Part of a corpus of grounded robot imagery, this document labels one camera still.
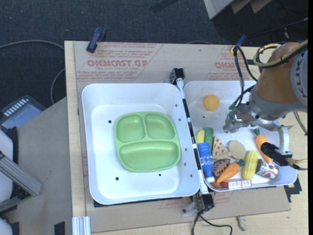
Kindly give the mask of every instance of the wooden table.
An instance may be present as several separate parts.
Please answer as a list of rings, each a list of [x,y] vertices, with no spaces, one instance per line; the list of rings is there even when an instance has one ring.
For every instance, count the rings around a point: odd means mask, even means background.
[[[167,53],[168,57],[176,58],[176,49],[179,52],[193,51],[195,45],[162,45],[168,51],[173,53]],[[217,60],[218,57],[214,53],[215,49],[220,49],[221,46],[211,45],[199,45],[197,48],[201,48],[201,51],[206,51],[205,57],[211,60]],[[257,48],[243,47],[243,51],[248,59],[252,59]],[[75,50],[74,42],[65,42],[65,54],[66,54],[66,79],[67,79],[67,107],[68,107],[68,128],[69,128],[69,150],[70,150],[70,171],[71,171],[71,190],[72,190],[72,214],[73,217],[84,217],[87,215],[85,189],[83,182],[83,166],[82,166],[82,148],[80,138],[80,123],[79,116],[77,114],[78,109],[78,94],[77,94],[77,80],[76,80],[76,66],[75,66]],[[253,68],[253,73],[258,75],[256,67]],[[300,116],[307,126],[307,114],[300,113]],[[293,114],[288,114],[285,119],[282,119],[281,124],[293,125],[290,129],[290,151],[293,152],[295,159],[302,159],[308,157],[308,140],[304,136],[303,131],[299,127]],[[303,167],[307,167],[307,163],[301,164]],[[249,234],[265,235],[272,233],[279,234],[309,234],[308,226],[308,172],[298,172],[299,181],[301,183],[302,191],[299,195],[292,195],[291,197],[291,210],[278,212],[278,213],[266,213],[246,216],[245,225]],[[116,222],[125,222],[125,220],[116,220]],[[213,224],[217,225],[231,225],[233,228],[233,234],[239,234],[241,229],[238,226],[236,218],[224,218],[210,220]],[[122,231],[109,231],[100,232],[95,234],[106,235],[139,235],[139,234],[190,234],[192,223],[183,222],[179,224],[170,225],[158,225],[151,227],[142,227],[136,229],[127,229]],[[198,221],[195,234],[229,234],[229,228],[217,228],[210,227],[203,221]]]

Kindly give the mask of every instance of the green plate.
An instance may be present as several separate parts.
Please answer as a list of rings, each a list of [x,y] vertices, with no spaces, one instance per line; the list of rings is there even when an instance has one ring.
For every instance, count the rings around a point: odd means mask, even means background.
[[[130,171],[169,169],[180,160],[180,145],[172,120],[158,112],[122,115],[114,126],[118,158]]]

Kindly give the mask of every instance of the carrot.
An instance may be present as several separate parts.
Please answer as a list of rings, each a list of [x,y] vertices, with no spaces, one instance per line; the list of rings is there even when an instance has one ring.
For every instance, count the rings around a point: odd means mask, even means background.
[[[269,156],[265,155],[261,151],[261,145],[268,141],[267,138],[264,135],[260,134],[259,128],[256,128],[255,130],[253,130],[253,132],[256,134],[256,138],[255,138],[256,146],[258,147],[259,152],[261,153],[262,157],[267,163],[269,164],[273,163],[273,159],[271,159]]]
[[[240,166],[245,165],[245,162],[240,159],[238,163],[230,163],[224,171],[219,175],[219,177],[216,179],[216,183],[221,183],[232,176],[234,176],[237,172],[240,170]]]

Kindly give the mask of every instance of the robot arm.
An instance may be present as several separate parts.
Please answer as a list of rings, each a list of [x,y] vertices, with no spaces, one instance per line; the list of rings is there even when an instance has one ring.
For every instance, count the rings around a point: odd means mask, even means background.
[[[254,63],[262,69],[260,77],[249,102],[227,115],[225,132],[257,124],[271,129],[273,121],[287,113],[308,111],[308,41],[283,44],[266,64],[256,58]]]

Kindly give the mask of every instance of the black carpet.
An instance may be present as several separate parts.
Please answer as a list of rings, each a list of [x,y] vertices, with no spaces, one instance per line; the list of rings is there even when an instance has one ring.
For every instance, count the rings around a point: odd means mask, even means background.
[[[307,39],[308,21],[293,24],[306,17],[308,0],[273,0],[256,14],[250,5],[236,15],[228,6],[212,20],[203,0],[0,0],[0,46],[90,41],[97,27],[108,42],[233,45],[259,34],[243,45],[262,46]],[[24,95],[51,106],[66,96],[63,72],[50,98],[64,67],[63,49],[49,43],[0,47],[0,109]]]

